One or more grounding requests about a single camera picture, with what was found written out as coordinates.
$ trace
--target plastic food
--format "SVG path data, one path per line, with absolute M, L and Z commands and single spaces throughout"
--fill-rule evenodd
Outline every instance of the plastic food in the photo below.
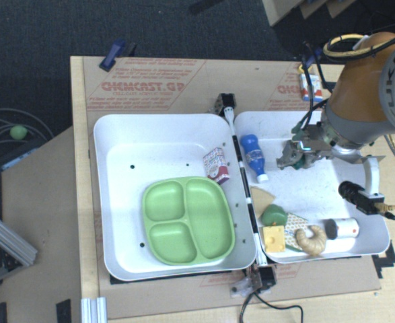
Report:
M 143 193 L 149 246 L 160 261 L 201 264 L 226 257 L 235 244 L 227 199 L 206 177 L 162 180 Z
M 304 229 L 299 229 L 296 232 L 296 240 L 304 252 L 311 256 L 317 256 L 326 249 L 326 232 L 317 225 L 311 225 L 310 229 L 314 233 L 311 238 L 306 236 Z
M 266 252 L 285 251 L 284 226 L 265 226 L 263 238 Z
M 257 182 L 263 183 L 268 181 L 268 176 L 264 173 L 264 156 L 258 138 L 254 134 L 245 135 L 240 139 L 240 144 L 245 150 L 246 162 L 257 175 Z
M 281 206 L 271 204 L 262 215 L 264 226 L 285 226 L 287 224 L 287 214 Z

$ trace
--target small packet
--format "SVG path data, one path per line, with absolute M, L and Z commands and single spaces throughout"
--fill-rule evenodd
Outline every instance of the small packet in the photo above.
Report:
M 230 178 L 222 148 L 216 147 L 206 154 L 203 157 L 203 163 L 207 177 L 218 184 L 222 184 Z
M 323 100 L 323 93 L 321 90 L 321 83 L 320 83 L 320 78 L 316 74 L 310 74 L 311 77 L 311 83 L 312 83 L 312 88 L 314 90 L 314 102 L 318 103 Z M 310 101 L 310 95 L 308 93 L 308 82 L 306 81 L 306 76 L 305 74 L 300 75 L 300 92 L 302 94 L 302 100 L 309 102 Z

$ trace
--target yellow cheese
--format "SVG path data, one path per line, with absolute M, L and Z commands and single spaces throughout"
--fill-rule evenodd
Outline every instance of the yellow cheese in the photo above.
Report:
M 263 228 L 264 248 L 266 252 L 285 251 L 284 226 L 266 226 Z

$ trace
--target green ball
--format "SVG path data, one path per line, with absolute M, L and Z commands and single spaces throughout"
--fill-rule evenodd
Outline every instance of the green ball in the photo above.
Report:
M 15 140 L 22 140 L 24 139 L 28 134 L 28 130 L 26 127 L 21 126 L 21 125 L 16 125 L 10 128 L 10 136 L 12 139 Z

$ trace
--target toy food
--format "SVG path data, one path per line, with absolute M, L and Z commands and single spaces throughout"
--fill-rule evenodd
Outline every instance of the toy food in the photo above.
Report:
M 317 225 L 311 225 L 310 229 L 314 233 L 311 238 L 306 236 L 304 229 L 299 229 L 296 232 L 296 240 L 304 252 L 311 256 L 317 256 L 326 249 L 326 232 Z

